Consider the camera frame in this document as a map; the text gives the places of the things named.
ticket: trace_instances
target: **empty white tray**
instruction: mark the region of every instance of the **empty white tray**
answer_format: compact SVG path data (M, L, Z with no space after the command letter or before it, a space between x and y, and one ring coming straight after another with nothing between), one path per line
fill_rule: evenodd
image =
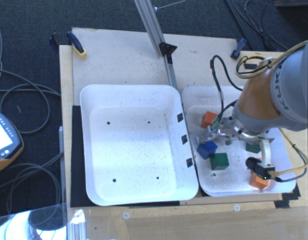
M80 94L86 191L100 206L184 201L198 179L180 94L169 85L92 84Z
M232 86L222 86L225 98L224 105L239 98L240 91ZM197 166L199 184L202 190L211 196L236 196L259 193L288 193L296 186L296 180L289 182L276 182L269 180L269 184L263 190L259 190L249 184L251 171L246 167L248 157L261 157L261 152L255 154L246 151L246 143L242 140L234 140L230 145L225 145L225 139L217 137L214 143L218 146L216 153L227 153L229 166L224 170L212 170L209 159L203 159L197 152L197 136L205 131L201 128L201 119L206 111L218 114L220 112L220 98L216 86L192 85L186 87L182 92L182 101L190 139L192 142L194 157ZM232 108L224 112L224 117L232 115ZM284 144L283 136L278 128L270 129L264 135L274 138L271 142L271 158L276 171L284 171L292 168L290 159ZM280 177L284 180L293 178L293 172L286 173Z

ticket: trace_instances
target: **black floor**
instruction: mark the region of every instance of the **black floor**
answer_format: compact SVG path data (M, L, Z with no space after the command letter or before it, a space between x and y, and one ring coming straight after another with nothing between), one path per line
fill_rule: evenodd
M156 7L178 1L182 0L152 0ZM242 9L248 0L233 1ZM247 38L244 49L251 51L285 51L308 39L308 6L277 8L270 0L251 0L247 11L254 27L241 17L238 23L225 0L186 0L158 9L157 17L163 33L237 41ZM72 27L145 31L133 0L0 0L3 70L60 94L58 54L50 47L49 38L57 32L59 43L68 44L66 32ZM26 83L2 73L0 90ZM24 151L12 165L43 165L59 153L60 97L46 94L50 106L47 117L47 103L38 92L13 91L6 98L4 93L0 91L0 110L22 132L24 140ZM19 173L27 167L8 167L0 172L0 216L58 202L52 177L46 171L21 181ZM47 169L60 181L59 161ZM13 187L8 182L15 179L18 181Z

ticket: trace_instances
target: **blue block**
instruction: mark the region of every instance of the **blue block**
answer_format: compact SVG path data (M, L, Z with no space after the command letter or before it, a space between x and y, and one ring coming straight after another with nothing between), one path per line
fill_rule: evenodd
M203 159L207 159L216 152L217 148L218 146L213 141L208 141L205 144L199 144L197 152L203 157Z

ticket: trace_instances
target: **orange block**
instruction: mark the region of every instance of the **orange block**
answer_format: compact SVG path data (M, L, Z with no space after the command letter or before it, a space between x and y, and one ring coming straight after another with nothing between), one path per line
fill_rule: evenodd
M207 128L207 126L212 126L212 121L215 119L215 117L218 116L215 113L209 112L207 111L202 118L202 123L201 123L201 127L202 128Z
M269 180L268 179L262 179L255 172L252 172L252 175L250 177L249 184L255 188L258 188L260 190L264 189L268 186Z

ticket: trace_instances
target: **table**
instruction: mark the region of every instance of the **table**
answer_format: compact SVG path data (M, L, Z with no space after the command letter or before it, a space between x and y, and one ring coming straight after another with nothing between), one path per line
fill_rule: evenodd
M79 40L85 40L84 33L86 31L94 32L96 30L83 29L81 31L81 29L78 29L74 33ZM102 32L104 35L110 35L115 30L102 30ZM149 41L149 39L147 40L147 33L130 33L128 31L119 33L127 38L136 35L139 36L139 40ZM216 53L224 58L227 66L232 67L237 63L228 56L236 48L235 40L171 34L164 36L167 43L178 45L179 53L174 52L173 62L179 91L190 84L213 85L208 61ZM241 53L241 56L243 56L254 52L242 51ZM261 53L268 57L277 57L279 54L275 52ZM179 206L71 208L69 203L71 113L72 106L77 104L79 88L82 88L80 86L77 89L76 84L74 84L76 76L73 75L73 61L77 59L75 56L77 54L73 52L70 45L59 47L67 215L70 221L77 209L82 208L84 210L89 240L225 239L229 236L230 239L308 239L308 174L297 181L301 196L296 200L290 200L290 208L286 209L276 208L274 203L274 201L285 198L282 193L216 198L200 196L198 193L196 198L181 201ZM124 61L120 61L120 63L121 65L126 64ZM192 68L191 71L186 70L189 66ZM206 78L201 76L202 72L207 75ZM155 81L167 81L167 79L158 77ZM220 84L229 85L224 77L220 79ZM301 132L287 130L286 133L302 151L308 153L308 130ZM285 141L285 144L293 167L301 166L302 161L297 154L287 141Z

